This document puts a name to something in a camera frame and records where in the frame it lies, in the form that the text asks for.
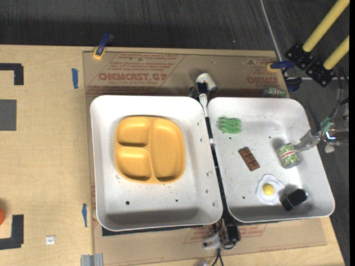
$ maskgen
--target metal bracket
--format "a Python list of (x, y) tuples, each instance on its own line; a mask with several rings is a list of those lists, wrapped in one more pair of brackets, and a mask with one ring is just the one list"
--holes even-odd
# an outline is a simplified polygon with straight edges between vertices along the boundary
[(286, 53), (285, 57), (294, 62), (294, 64), (301, 70), (306, 68), (314, 61), (315, 57), (310, 52), (305, 52), (302, 44), (295, 44)]
[(309, 150), (314, 146), (317, 146), (320, 142), (320, 136), (318, 133), (312, 132), (312, 130), (308, 130), (307, 133), (300, 139), (300, 143), (294, 145), (294, 149), (296, 153)]
[(204, 244), (204, 250), (216, 251), (221, 248), (220, 232), (216, 232), (212, 237), (203, 239), (202, 243)]
[(104, 257), (102, 253), (94, 255), (83, 254), (80, 258), (80, 266), (104, 266)]
[(329, 129), (321, 134), (322, 140), (331, 146), (339, 146), (341, 144), (349, 144), (349, 131), (338, 131)]
[(323, 63), (319, 60), (314, 61), (306, 70), (306, 74), (314, 81), (325, 87), (336, 76), (333, 70), (324, 68)]

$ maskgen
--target white sink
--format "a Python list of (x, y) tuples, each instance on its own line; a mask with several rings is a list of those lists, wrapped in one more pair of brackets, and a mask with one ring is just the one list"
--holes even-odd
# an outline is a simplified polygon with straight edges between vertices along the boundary
[[(201, 105), (192, 98), (100, 96), (90, 106), (97, 218), (123, 231), (213, 224), (222, 203)], [(185, 141), (185, 171), (176, 182), (144, 184), (121, 176), (114, 162), (118, 123), (128, 116), (159, 116), (175, 122)]]
[[(208, 104), (212, 133), (227, 204), (232, 216), (244, 223), (329, 216), (334, 199), (316, 147), (300, 153), (301, 164), (283, 168), (276, 153), (282, 144), (297, 144), (310, 129), (302, 105), (291, 99), (215, 98)], [(226, 134), (219, 118), (238, 118), (242, 132)], [(250, 171), (239, 154), (248, 147), (260, 168)], [(255, 190), (264, 174), (286, 186), (286, 193), (303, 188), (308, 199), (287, 212), (281, 203), (261, 202)]]

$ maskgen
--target yellow divided plate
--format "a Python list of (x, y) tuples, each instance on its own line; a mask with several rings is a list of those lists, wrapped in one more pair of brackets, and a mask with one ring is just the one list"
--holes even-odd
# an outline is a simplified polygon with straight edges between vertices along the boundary
[(161, 117), (131, 116), (115, 133), (115, 164), (127, 180), (171, 183), (185, 170), (185, 144), (176, 123)]

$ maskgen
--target cable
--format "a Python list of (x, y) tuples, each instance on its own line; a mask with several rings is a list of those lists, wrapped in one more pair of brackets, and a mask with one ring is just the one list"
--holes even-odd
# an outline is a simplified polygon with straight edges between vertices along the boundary
[(221, 249), (219, 248), (219, 249), (217, 250), (216, 260), (213, 262), (213, 264), (212, 264), (211, 266), (215, 266), (215, 265), (217, 264), (217, 261), (218, 261), (220, 255), (221, 255)]
[(276, 49), (277, 57), (278, 57), (279, 61), (282, 61), (282, 57), (281, 57), (281, 54), (280, 54), (280, 50), (278, 49), (278, 46), (277, 46), (277, 43), (276, 43), (276, 39), (275, 39), (275, 36), (274, 36), (274, 34), (273, 34), (271, 25), (270, 25), (270, 21), (268, 20), (268, 17), (267, 17), (267, 14), (266, 14), (266, 10), (265, 10), (265, 6), (264, 6), (263, 0), (260, 0), (260, 3), (261, 3), (262, 11), (263, 11), (264, 16), (265, 16), (265, 20), (266, 20), (268, 29), (269, 29), (270, 34), (271, 34), (271, 38), (272, 38), (273, 44), (274, 44), (275, 49)]
[(344, 80), (349, 84), (349, 77), (345, 74), (345, 71), (343, 68), (340, 68), (340, 74), (344, 78)]
[(220, 262), (221, 262), (221, 265), (224, 266), (221, 253), (220, 253)]
[(219, 229), (218, 229), (218, 231), (221, 231), (221, 229), (222, 229), (222, 227), (223, 227), (223, 221), (222, 221), (222, 219), (220, 219), (219, 221), (218, 221), (218, 224), (219, 224)]
[(233, 244), (232, 246), (230, 246), (230, 247), (227, 247), (226, 245), (227, 245), (227, 244), (222, 245), (222, 248), (225, 249), (225, 250), (231, 250), (231, 249), (234, 248), (234, 246), (236, 245), (236, 243), (234, 243), (234, 244)]
[(346, 104), (349, 102), (349, 97), (347, 97), (346, 99), (342, 100), (342, 102), (339, 104), (340, 106)]

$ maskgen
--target black wire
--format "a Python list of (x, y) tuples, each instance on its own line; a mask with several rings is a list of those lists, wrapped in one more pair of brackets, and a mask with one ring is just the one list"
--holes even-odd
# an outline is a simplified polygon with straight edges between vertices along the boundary
[(349, 77), (347, 75), (344, 75), (344, 80), (349, 84)]
[(341, 81), (339, 75), (337, 75), (337, 79), (338, 79), (338, 84), (339, 84), (339, 90), (342, 90), (343, 89), (343, 84), (342, 84), (342, 81)]
[(211, 266), (215, 266), (216, 265), (216, 263), (217, 263), (218, 259), (220, 258), (220, 256), (221, 256), (221, 249), (219, 248), (217, 250), (216, 260), (213, 262), (213, 264)]
[(234, 246), (236, 245), (236, 243), (234, 243), (232, 246), (230, 247), (226, 247), (226, 244), (225, 245), (222, 245), (222, 248), (225, 249), (225, 250), (230, 250), (232, 248), (234, 248)]
[(215, 231), (215, 233), (217, 233), (217, 224), (214, 223), (214, 224), (212, 225), (212, 227), (213, 227), (213, 230)]
[(342, 102), (339, 105), (341, 106), (341, 105), (344, 105), (344, 104), (346, 104), (348, 102), (349, 102), (349, 97), (347, 97), (346, 99), (342, 100)]
[(221, 261), (222, 266), (224, 266), (221, 253), (220, 253), (220, 261)]
[(218, 223), (219, 223), (219, 225), (220, 225), (218, 231), (220, 231), (220, 230), (222, 229), (222, 227), (223, 227), (222, 219), (220, 219), (220, 220), (218, 221)]

